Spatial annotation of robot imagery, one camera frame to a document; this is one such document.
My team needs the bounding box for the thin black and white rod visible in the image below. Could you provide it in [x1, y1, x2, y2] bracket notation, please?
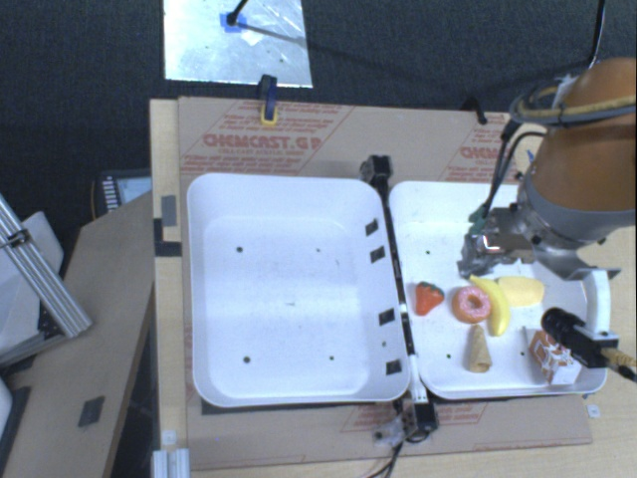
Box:
[376, 179, 430, 403]

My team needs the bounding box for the pink doughnut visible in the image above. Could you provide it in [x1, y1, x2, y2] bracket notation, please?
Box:
[451, 286, 493, 325]

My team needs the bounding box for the orange and white carton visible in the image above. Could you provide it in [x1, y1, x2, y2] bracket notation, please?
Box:
[527, 329, 581, 386]

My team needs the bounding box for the red strawberry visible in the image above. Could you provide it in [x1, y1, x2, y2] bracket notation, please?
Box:
[415, 281, 446, 317]

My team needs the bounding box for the tan waffle cone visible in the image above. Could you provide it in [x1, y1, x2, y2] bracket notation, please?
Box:
[466, 324, 492, 372]

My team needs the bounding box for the pale yellow rounded toy food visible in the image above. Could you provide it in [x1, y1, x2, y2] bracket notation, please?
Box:
[497, 275, 545, 309]

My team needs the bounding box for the yellow banana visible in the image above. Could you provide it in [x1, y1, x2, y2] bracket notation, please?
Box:
[469, 274, 513, 338]

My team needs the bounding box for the black cylinder on white bracket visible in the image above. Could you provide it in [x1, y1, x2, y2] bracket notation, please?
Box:
[540, 266, 623, 370]

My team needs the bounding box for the white plastic tray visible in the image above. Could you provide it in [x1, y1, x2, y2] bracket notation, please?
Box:
[387, 180, 609, 401]
[186, 171, 413, 408]

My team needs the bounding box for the brown cardboard board red print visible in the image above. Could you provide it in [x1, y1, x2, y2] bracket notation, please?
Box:
[176, 96, 594, 471]

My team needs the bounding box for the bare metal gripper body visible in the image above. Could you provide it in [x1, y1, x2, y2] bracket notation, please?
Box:
[457, 206, 552, 278]

